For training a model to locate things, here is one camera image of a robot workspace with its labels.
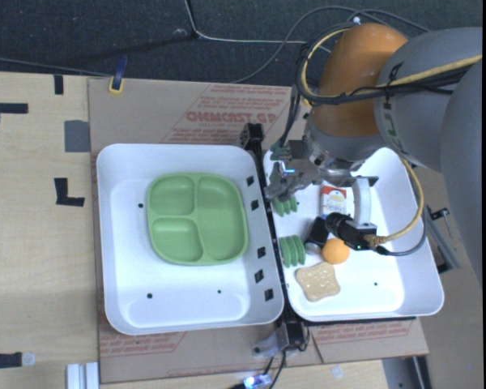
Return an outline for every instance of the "black carpet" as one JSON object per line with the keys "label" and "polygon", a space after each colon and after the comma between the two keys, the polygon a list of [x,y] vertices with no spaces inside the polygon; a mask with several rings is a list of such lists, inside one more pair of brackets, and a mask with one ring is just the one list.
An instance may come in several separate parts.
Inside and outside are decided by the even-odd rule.
{"label": "black carpet", "polygon": [[[211,38],[281,41],[301,16],[321,6],[331,8],[307,16],[291,41],[308,40],[353,11],[409,37],[423,28],[483,25],[483,0],[190,0],[199,35],[184,0],[0,0],[0,71],[111,75],[126,54],[127,77],[234,82],[255,72],[279,44]],[[291,85],[299,47],[286,44],[244,82]]]}

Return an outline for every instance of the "white tray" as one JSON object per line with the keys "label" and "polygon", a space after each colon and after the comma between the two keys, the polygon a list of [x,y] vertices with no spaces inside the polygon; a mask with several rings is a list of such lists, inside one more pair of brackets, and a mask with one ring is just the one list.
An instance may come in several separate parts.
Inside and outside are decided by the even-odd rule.
{"label": "white tray", "polygon": [[[265,155],[266,175],[274,164]],[[356,175],[380,177],[371,191],[371,222],[378,235],[402,229],[416,212],[416,200],[405,168],[399,158],[384,148],[371,156]],[[316,216],[319,216],[320,186],[296,192],[297,212],[274,213],[277,238],[299,235],[304,241]],[[353,215],[352,189],[347,189],[347,212]],[[385,244],[389,250],[412,248],[421,237],[423,223],[407,235]],[[320,255],[306,255],[305,267],[320,263]],[[444,301],[441,281],[428,240],[414,254],[403,257],[381,256],[372,251],[352,250],[349,259],[335,265],[341,291],[334,297],[311,302],[305,298],[295,279],[301,266],[284,267],[288,299],[292,308],[309,321],[350,321],[372,318],[402,318],[435,314]]]}
{"label": "white tray", "polygon": [[[264,324],[279,317],[284,296],[248,152],[233,146],[114,144],[100,152],[96,167],[104,304],[113,327],[141,335]],[[152,249],[146,209],[139,204],[145,204],[154,179],[179,172],[215,173],[236,183],[249,230],[242,257],[191,267],[168,263]]]}

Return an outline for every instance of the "blue clamp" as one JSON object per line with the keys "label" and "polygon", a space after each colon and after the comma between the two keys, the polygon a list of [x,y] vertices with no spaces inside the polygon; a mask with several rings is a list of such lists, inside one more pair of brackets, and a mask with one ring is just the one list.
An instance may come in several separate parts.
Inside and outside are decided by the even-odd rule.
{"label": "blue clamp", "polygon": [[110,78],[110,83],[108,85],[108,91],[113,95],[121,95],[124,89],[124,71],[126,70],[126,63],[128,63],[128,56],[121,55],[117,62],[117,69],[115,71],[115,76]]}

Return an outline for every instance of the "yellow cable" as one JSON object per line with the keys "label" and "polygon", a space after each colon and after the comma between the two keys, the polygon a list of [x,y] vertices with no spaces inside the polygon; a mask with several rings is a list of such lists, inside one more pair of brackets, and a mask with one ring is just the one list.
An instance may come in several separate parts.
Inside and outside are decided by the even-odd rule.
{"label": "yellow cable", "polygon": [[392,233],[391,235],[387,236],[377,236],[377,235],[365,235],[364,239],[369,243],[369,245],[372,248],[376,248],[378,245],[381,245],[383,243],[392,241],[394,239],[397,239],[401,236],[403,236],[405,233],[410,231],[414,226],[416,226],[416,223],[418,220],[421,218],[421,215],[423,213],[423,208],[424,208],[424,196],[423,196],[423,189],[421,188],[420,181],[418,177],[416,176],[416,173],[414,173],[414,170],[412,169],[411,165],[406,161],[405,159],[401,158],[401,161],[403,165],[405,166],[405,169],[407,169],[407,172],[411,178],[411,180],[414,183],[414,188],[416,189],[416,196],[417,196],[417,211],[414,217],[412,218],[411,222],[405,226],[405,228],[401,229],[400,231],[396,233]]}
{"label": "yellow cable", "polygon": [[[312,96],[313,98],[315,98],[315,99],[319,99],[319,100],[329,100],[329,99],[337,98],[337,97],[342,96],[342,95],[349,96],[349,93],[338,94],[337,96],[318,96],[313,91],[311,91],[311,89],[309,88],[307,79],[306,79],[306,71],[308,69],[308,62],[309,62],[310,58],[313,56],[313,54],[315,53],[315,51],[324,42],[328,41],[333,36],[335,36],[335,35],[337,35],[339,33],[345,32],[347,30],[348,30],[348,28],[339,29],[339,30],[337,30],[335,32],[331,32],[328,35],[322,37],[320,39],[320,41],[316,45],[313,46],[313,48],[311,49],[311,51],[306,56],[306,59],[305,59],[304,64],[302,66],[301,85],[302,85],[302,88],[304,89],[304,91],[306,93],[308,93],[310,96]],[[426,78],[430,78],[430,77],[433,77],[433,76],[437,76],[437,75],[442,74],[442,73],[445,73],[445,72],[455,71],[455,70],[460,69],[460,68],[463,68],[465,66],[474,65],[480,59],[482,59],[482,57],[483,57],[482,55],[475,55],[475,56],[472,56],[470,58],[460,59],[458,61],[451,62],[451,63],[447,63],[447,64],[442,65],[442,66],[436,66],[436,67],[431,68],[431,69],[428,69],[426,71],[421,71],[421,72],[418,72],[416,74],[412,74],[412,75],[405,76],[405,77],[400,78],[400,79],[396,79],[393,82],[383,83],[381,85],[377,85],[375,88],[364,89],[360,93],[362,93],[362,94],[373,93],[373,92],[376,91],[376,89],[386,88],[387,85],[390,86],[390,87],[396,87],[398,85],[404,85],[404,84],[407,84],[407,83],[413,83],[413,82],[416,82],[416,81],[418,81],[420,79],[426,79]]]}

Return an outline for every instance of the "bread slice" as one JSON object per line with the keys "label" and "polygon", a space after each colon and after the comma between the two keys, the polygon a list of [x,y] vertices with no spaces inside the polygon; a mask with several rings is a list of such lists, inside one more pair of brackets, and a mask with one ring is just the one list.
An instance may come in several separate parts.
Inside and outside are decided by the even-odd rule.
{"label": "bread slice", "polygon": [[330,263],[318,263],[312,267],[298,269],[295,277],[309,301],[318,301],[340,292],[335,269]]}

